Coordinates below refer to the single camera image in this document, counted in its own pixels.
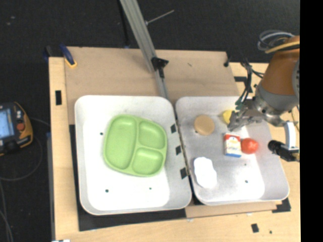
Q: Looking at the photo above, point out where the red white blue carton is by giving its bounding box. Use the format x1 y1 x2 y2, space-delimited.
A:
223 132 242 158

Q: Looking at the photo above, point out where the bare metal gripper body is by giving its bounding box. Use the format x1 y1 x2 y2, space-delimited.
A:
236 97 287 127

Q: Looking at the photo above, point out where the red toy tomato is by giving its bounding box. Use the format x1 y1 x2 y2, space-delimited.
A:
240 138 259 155

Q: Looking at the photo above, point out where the yellow toy lemon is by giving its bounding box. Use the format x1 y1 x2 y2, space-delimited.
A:
222 109 235 125

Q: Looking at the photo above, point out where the tan round biscuit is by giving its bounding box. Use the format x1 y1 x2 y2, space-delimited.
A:
193 114 216 136

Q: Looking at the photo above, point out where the brown cardboard board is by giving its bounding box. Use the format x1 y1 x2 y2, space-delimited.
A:
64 46 284 219

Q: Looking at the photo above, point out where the white plastic tray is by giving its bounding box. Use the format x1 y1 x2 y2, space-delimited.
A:
74 95 193 216
174 96 291 207

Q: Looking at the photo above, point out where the black cylinder on white bracket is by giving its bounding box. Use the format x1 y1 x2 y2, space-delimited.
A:
267 120 300 162

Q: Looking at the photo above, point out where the green divided plate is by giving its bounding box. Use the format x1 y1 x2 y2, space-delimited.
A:
102 113 169 178

